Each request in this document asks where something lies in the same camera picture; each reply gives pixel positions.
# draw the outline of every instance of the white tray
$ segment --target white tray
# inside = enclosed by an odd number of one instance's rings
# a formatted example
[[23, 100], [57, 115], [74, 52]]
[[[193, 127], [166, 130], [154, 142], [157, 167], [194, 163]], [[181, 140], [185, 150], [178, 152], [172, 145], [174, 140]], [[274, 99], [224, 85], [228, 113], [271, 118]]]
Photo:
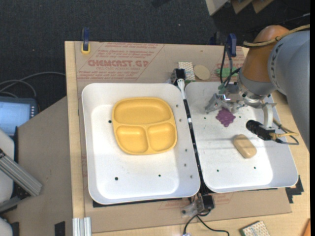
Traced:
[[[109, 123], [116, 102], [131, 97], [159, 97], [171, 107], [177, 143], [153, 155], [123, 152]], [[200, 188], [185, 107], [170, 84], [89, 84], [82, 91], [87, 147], [88, 186], [100, 204], [191, 197]]]
[[[223, 193], [293, 186], [298, 174], [289, 146], [263, 141], [246, 128], [250, 119], [263, 123], [261, 109], [241, 108], [228, 127], [216, 119], [219, 110], [206, 114], [205, 106], [218, 92], [219, 85], [216, 82], [193, 82], [186, 87], [200, 166], [207, 187]], [[273, 113], [279, 120], [275, 108]], [[236, 150], [232, 138], [238, 134], [246, 135], [257, 148], [254, 157], [245, 159]]]

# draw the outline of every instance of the blue screen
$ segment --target blue screen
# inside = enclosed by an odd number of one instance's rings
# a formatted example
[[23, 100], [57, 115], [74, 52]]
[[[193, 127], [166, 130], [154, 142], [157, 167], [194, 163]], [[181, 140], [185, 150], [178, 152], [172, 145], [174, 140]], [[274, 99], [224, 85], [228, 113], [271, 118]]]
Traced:
[[13, 136], [15, 127], [30, 119], [30, 105], [26, 103], [0, 102], [0, 128]]

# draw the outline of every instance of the yellow cable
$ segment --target yellow cable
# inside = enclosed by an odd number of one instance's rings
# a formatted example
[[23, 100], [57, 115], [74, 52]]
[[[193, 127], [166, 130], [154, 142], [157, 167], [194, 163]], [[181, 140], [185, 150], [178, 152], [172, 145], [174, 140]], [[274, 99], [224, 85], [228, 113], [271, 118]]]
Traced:
[[295, 28], [295, 29], [292, 29], [292, 30], [289, 30], [288, 32], [280, 35], [280, 36], [277, 36], [275, 37], [274, 39], [270, 39], [270, 40], [267, 40], [267, 41], [264, 41], [264, 42], [259, 42], [259, 43], [249, 43], [247, 41], [244, 41], [244, 45], [245, 46], [248, 46], [248, 47], [259, 47], [259, 46], [265, 46], [265, 45], [269, 45], [271, 43], [274, 43], [274, 42], [278, 42], [280, 41], [282, 38], [284, 38], [285, 36], [288, 36], [294, 32], [297, 32], [299, 30], [304, 30], [304, 29], [308, 29], [311, 27], [311, 24], [308, 24], [308, 25], [304, 25], [304, 26], [300, 26], [298, 28]]

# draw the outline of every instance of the yellow plate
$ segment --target yellow plate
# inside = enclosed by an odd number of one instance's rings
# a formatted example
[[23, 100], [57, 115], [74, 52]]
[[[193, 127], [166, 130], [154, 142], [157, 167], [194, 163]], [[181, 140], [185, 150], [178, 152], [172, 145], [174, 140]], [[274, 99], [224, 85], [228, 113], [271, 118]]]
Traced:
[[117, 102], [112, 123], [119, 147], [128, 154], [162, 153], [177, 142], [172, 109], [160, 98], [135, 97]]

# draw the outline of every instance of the wooden table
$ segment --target wooden table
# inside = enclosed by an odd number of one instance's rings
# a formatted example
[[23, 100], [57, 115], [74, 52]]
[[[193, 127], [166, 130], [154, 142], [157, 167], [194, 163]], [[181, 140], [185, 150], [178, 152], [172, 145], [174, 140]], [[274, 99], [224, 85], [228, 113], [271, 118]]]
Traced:
[[[72, 185], [72, 206], [73, 218], [85, 217], [83, 177], [80, 146], [80, 129], [78, 118], [78, 97], [76, 81], [76, 61], [74, 42], [65, 42], [65, 61], [66, 61], [66, 81], [67, 81], [67, 100], [69, 118], [69, 141], [70, 141], [70, 161], [71, 161], [71, 185]], [[293, 121], [286, 98], [280, 93], [273, 94], [274, 101], [277, 102], [277, 110], [282, 123], [290, 130], [297, 130]], [[239, 229], [262, 220], [266, 224], [272, 236], [302, 236], [308, 221], [310, 220], [310, 154], [302, 140], [298, 137], [299, 146], [291, 146], [298, 173], [303, 183], [304, 192], [299, 196], [294, 196], [294, 203], [291, 204], [292, 213], [247, 217], [222, 221], [208, 222], [208, 225], [215, 229], [228, 230], [230, 235], [240, 235]], [[173, 235], [181, 236], [185, 225], [173, 225], [155, 228], [144, 228], [135, 230], [124, 230], [117, 232], [97, 233], [95, 236], [157, 236]], [[201, 223], [191, 223], [188, 232], [193, 236], [224, 235], [222, 233], [209, 232]]]

